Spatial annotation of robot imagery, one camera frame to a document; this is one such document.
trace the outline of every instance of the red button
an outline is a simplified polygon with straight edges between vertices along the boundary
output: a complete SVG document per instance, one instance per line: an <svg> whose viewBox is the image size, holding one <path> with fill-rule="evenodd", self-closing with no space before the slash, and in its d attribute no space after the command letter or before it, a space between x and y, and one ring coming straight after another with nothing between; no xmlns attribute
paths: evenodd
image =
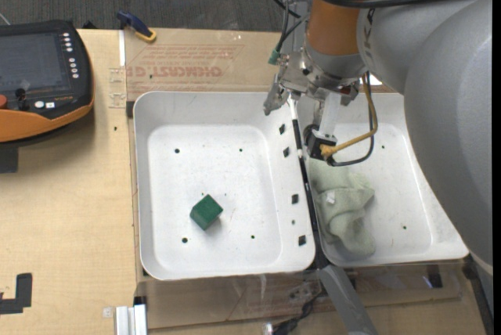
<svg viewBox="0 0 501 335"><path fill-rule="evenodd" d="M7 97L0 94L0 110L7 110Z"/></svg>

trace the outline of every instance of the wooden table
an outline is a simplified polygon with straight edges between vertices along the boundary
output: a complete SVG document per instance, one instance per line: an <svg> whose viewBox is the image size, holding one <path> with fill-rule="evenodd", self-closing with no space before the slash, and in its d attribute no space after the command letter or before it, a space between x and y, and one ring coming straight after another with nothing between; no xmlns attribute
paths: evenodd
<svg viewBox="0 0 501 335"><path fill-rule="evenodd" d="M136 287L129 121L110 102L120 67L119 32L82 30L96 75L93 113L60 135L20 149L20 168L0 175L0 293L15 297L16 275L33 275L32 306L0 315L0 333L109 335L113 307L132 305ZM275 34L263 37L272 47ZM368 308L381 334L482 334L470 283L462 297ZM263 321L153 330L162 334L259 334ZM313 314L294 334L344 334L335 312Z"/></svg>

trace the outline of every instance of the green block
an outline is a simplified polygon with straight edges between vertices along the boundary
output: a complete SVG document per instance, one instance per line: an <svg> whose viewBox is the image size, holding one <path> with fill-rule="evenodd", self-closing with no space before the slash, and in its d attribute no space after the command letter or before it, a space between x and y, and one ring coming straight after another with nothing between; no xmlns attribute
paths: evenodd
<svg viewBox="0 0 501 335"><path fill-rule="evenodd" d="M191 209L189 216L203 230L207 229L211 224L218 219L222 213L222 207L210 195L206 195Z"/></svg>

